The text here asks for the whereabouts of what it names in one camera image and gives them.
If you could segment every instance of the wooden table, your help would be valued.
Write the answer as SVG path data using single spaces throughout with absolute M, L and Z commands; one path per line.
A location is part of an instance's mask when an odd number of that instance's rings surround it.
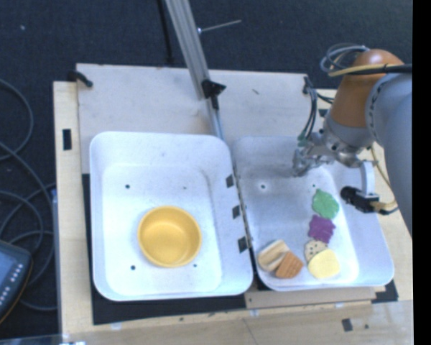
M 246 292 L 246 309 L 191 316 L 165 316 L 93 325 L 85 210 L 81 183 L 80 122 L 77 83 L 55 82 L 60 322 L 64 341 L 96 344 L 365 344 L 413 342 L 412 238 L 399 212 L 380 216 L 395 266 L 398 301 L 372 304 L 384 287 L 353 288 L 328 295 Z M 335 91 L 323 91 L 332 95 Z M 72 144 L 64 143 L 70 130 Z M 376 148 L 383 162 L 383 150 Z M 384 201 L 390 189 L 376 174 Z

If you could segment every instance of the metal pole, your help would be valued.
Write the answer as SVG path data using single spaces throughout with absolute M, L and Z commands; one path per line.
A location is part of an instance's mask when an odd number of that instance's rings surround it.
M 193 19 L 192 9 L 188 0 L 165 0 L 168 11 L 174 25 L 180 49 L 182 50 L 185 63 L 187 64 L 193 86 L 199 99 L 204 99 L 203 81 L 209 81 L 209 70 L 201 46 L 198 28 Z M 214 134 L 223 139 L 220 117 L 218 110 L 208 103 L 208 112 L 213 126 Z

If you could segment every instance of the yellow plate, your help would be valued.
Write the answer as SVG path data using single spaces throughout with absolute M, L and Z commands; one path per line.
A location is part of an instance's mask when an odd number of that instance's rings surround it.
M 139 223 L 137 239 L 145 257 L 161 267 L 191 262 L 201 248 L 201 230 L 187 211 L 161 206 L 147 212 Z

